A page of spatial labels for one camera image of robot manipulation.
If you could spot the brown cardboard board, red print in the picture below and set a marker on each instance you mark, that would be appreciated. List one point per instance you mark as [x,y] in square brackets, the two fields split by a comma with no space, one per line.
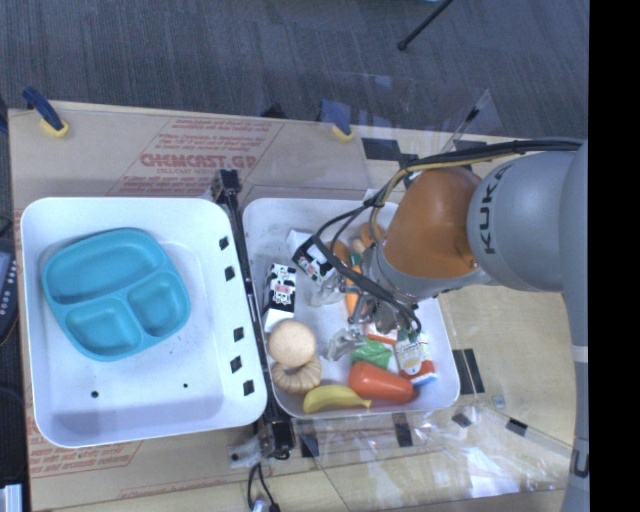
[150,145]

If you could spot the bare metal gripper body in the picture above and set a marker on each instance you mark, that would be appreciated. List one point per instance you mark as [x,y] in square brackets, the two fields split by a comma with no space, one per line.
[386,314]

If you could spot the round tan biscuit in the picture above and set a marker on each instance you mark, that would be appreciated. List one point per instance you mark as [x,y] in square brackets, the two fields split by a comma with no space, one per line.
[291,342]

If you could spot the cow print milk carton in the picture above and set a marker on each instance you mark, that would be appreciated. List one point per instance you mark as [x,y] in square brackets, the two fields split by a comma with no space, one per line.
[281,292]
[311,260]

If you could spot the yellow banana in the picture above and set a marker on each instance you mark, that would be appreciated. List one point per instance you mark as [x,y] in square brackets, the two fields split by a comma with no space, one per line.
[330,397]

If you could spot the orange rounded toy food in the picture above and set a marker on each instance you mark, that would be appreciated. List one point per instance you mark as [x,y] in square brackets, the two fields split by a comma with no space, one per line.
[340,251]
[372,234]

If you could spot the white red yellow packet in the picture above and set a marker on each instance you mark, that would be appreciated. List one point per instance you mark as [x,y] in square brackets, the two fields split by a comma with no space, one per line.
[414,357]

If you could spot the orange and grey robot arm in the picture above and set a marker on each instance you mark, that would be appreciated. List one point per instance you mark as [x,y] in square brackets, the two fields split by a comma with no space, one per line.
[525,225]

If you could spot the beige doughnut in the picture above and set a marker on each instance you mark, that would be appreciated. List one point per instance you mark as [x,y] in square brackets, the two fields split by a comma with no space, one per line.
[300,380]

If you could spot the white plastic tray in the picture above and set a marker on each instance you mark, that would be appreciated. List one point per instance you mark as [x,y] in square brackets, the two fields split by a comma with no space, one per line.
[272,225]
[150,400]

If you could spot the blue divided plate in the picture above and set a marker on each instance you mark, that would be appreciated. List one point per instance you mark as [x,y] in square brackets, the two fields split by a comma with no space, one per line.
[110,292]

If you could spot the black stand leg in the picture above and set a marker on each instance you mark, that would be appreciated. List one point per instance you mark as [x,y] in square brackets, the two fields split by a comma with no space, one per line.
[425,22]

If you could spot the thin black rod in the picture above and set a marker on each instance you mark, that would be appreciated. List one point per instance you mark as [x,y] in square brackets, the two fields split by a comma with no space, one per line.
[246,280]

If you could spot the large orange carrot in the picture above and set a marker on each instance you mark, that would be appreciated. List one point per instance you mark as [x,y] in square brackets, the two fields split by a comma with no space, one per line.
[380,382]

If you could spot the small orange carrot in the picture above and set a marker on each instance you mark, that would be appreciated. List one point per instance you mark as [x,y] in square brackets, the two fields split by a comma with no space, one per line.
[352,300]

